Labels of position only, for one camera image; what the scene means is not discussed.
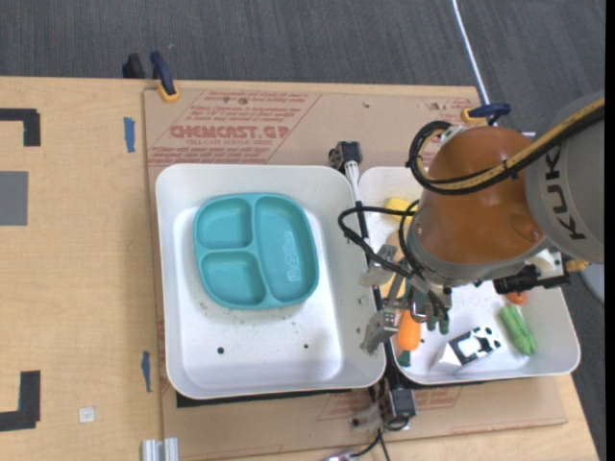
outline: blue clamp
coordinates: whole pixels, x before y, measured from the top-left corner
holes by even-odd
[[[500,116],[506,116],[510,113],[510,104],[494,103],[485,104],[474,109],[464,109],[461,113],[461,118],[466,123],[474,123],[482,118],[488,118],[487,123],[493,125]]]
[[[166,61],[158,51],[151,53],[150,61],[154,65],[154,77],[160,79],[158,89],[162,99],[167,103],[174,103],[180,98],[180,90],[173,84],[173,77]]]

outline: gray square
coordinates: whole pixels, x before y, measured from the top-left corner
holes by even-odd
[[[28,172],[0,171],[0,226],[28,225]]]

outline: white plastic tray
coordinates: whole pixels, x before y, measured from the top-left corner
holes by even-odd
[[[401,167],[370,169],[360,177],[359,188],[362,201],[367,206],[384,206],[392,197],[412,202],[420,198],[422,191],[410,171]],[[378,213],[368,214],[366,223],[375,250],[399,227],[399,223]],[[468,364],[454,375],[430,370],[438,349],[472,328],[489,325],[506,338],[504,324],[496,317],[503,305],[504,299],[495,292],[490,282],[479,288],[468,285],[454,289],[449,333],[442,335],[438,330],[427,331],[426,325],[422,325],[421,336],[424,341],[411,353],[410,366],[399,366],[400,370],[416,383],[436,385],[567,374],[577,367],[580,348],[561,290],[537,287],[528,292],[526,303],[520,306],[528,328],[536,339],[534,355],[521,355],[504,339],[501,348]],[[396,347],[395,337],[392,343]]]
[[[307,213],[319,282],[303,303],[265,310],[215,303],[200,282],[194,215],[210,198],[279,193]],[[376,311],[358,285],[362,251],[349,244],[338,214],[355,204],[341,174],[324,166],[177,164],[156,184],[166,367],[177,391],[194,399],[360,388],[379,380],[383,351],[360,348]]]

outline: gray carpet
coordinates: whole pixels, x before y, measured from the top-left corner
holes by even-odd
[[[484,90],[524,131],[604,88],[606,0],[457,0]],[[179,79],[479,85],[452,0],[0,0],[0,74],[121,77],[162,52]],[[606,458],[604,307],[564,289],[574,373]]]

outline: table surface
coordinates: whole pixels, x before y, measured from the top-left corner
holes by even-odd
[[[180,87],[453,95],[455,87],[179,82]],[[0,432],[10,459],[138,459],[161,439],[143,100],[153,81],[0,78],[0,108],[37,109],[41,147],[0,122],[0,171],[27,171],[27,226],[0,227],[0,412],[17,407],[19,373],[40,371],[35,429]],[[127,151],[123,119],[135,121]],[[151,390],[140,364],[151,357]],[[387,443],[392,459],[598,459],[569,375],[556,379],[568,422]],[[80,423],[94,406],[96,420]],[[319,449],[252,460],[318,460]],[[375,448],[364,459],[384,459]]]

